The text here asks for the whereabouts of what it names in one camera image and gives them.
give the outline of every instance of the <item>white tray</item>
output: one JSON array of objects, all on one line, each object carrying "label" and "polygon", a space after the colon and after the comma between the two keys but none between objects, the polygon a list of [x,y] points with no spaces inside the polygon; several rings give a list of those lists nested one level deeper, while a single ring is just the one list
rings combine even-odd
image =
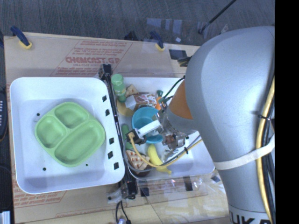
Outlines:
[{"label": "white tray", "polygon": [[[104,144],[85,162],[71,168],[55,161],[38,143],[34,133],[43,114],[66,101],[83,106],[106,132]],[[122,151],[108,90],[102,81],[79,77],[23,77],[12,82],[10,102],[16,179],[23,191],[39,194],[87,188],[117,183],[123,178]]]},{"label": "white tray", "polygon": [[[134,87],[139,92],[150,92],[152,94],[155,94],[157,90],[162,90],[164,93],[163,95],[166,95],[166,93],[171,89],[171,87],[178,81],[178,78],[124,78],[124,82],[126,86],[133,84]],[[175,88],[172,90],[172,92],[169,94],[169,96],[173,95],[178,88],[179,84],[175,86]],[[119,120],[121,124],[127,124],[129,126],[129,129],[132,129],[131,124],[131,117],[125,117],[123,115],[119,115]],[[197,136],[199,135],[198,132],[190,135],[190,138],[186,140],[186,146],[189,145],[190,142],[192,142]],[[147,148],[149,144],[142,144],[142,145],[136,145],[136,148],[141,153],[146,153]],[[161,142],[155,144],[157,153],[160,156],[160,158],[163,157],[164,151],[167,146],[164,146]],[[159,180],[159,179],[168,179],[168,178],[178,178],[178,177],[184,177],[184,176],[197,176],[197,175],[204,175],[213,172],[214,170],[214,164],[212,161],[212,158],[209,154],[209,152],[206,149],[206,146],[203,142],[199,143],[197,146],[195,146],[193,149],[191,149],[188,154],[185,154],[181,159],[179,159],[177,162],[171,164],[168,166],[168,169],[172,171],[172,173],[169,175],[166,172],[159,172],[156,170],[152,170],[147,176],[145,177],[138,177],[134,174],[136,179],[139,180]]]}]

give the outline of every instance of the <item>yellow clamp tip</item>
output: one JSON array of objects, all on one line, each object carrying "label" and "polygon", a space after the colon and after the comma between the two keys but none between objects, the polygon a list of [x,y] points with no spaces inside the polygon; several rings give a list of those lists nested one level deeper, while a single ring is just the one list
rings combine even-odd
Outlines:
[{"label": "yellow clamp tip", "polygon": [[159,50],[159,51],[164,51],[165,50],[165,47],[161,48],[158,43],[155,44],[156,48]]},{"label": "yellow clamp tip", "polygon": [[25,49],[30,49],[31,47],[32,47],[32,43],[31,42],[29,42],[29,45],[28,46],[26,46],[24,43],[22,43],[21,41],[19,41],[19,44],[23,47],[23,48],[25,48]]}]

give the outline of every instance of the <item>yellow banana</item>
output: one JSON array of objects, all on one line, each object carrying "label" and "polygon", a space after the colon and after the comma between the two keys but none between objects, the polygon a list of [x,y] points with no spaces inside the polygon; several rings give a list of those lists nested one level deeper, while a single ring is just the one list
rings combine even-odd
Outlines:
[{"label": "yellow banana", "polygon": [[[151,144],[148,148],[148,156],[150,158],[150,162],[154,165],[161,165],[163,164],[161,159],[159,158],[157,151],[156,151],[156,147],[154,144]],[[157,171],[160,172],[166,172],[168,174],[171,174],[171,171],[169,169],[167,169],[167,167],[162,167],[162,168],[157,168]]]}]

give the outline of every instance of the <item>table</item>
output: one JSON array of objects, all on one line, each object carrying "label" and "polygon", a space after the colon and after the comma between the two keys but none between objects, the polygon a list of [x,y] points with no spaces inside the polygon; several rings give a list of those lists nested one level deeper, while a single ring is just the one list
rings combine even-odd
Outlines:
[{"label": "table", "polygon": [[[182,77],[186,67],[171,60],[168,50],[185,50],[192,56],[199,48],[165,44],[165,51],[160,52],[152,42],[24,34],[33,44],[31,49],[21,47],[17,37],[4,38],[8,94],[10,84],[19,77],[96,77],[102,63],[110,63],[114,72],[124,77]],[[106,193],[117,190],[117,184],[38,195],[23,192],[15,177],[10,110],[9,136],[17,224],[95,223],[99,220],[115,223],[116,203],[107,203]],[[150,183],[155,194],[142,196],[139,193],[135,200],[125,200],[126,214],[132,223],[143,224],[190,223],[220,217],[225,217],[223,220],[227,222],[226,195],[217,171],[190,180],[195,187],[192,191],[183,190],[183,178],[175,180],[176,186],[167,191],[163,188],[165,181]],[[121,210],[118,213],[119,218],[123,216]]]}]

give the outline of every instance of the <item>green bottle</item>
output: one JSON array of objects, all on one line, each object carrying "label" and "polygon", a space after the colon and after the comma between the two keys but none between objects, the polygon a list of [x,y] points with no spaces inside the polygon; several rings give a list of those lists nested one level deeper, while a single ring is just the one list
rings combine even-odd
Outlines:
[{"label": "green bottle", "polygon": [[114,74],[111,76],[111,82],[113,85],[114,94],[117,96],[120,102],[126,101],[126,86],[123,82],[123,76],[121,74]]}]

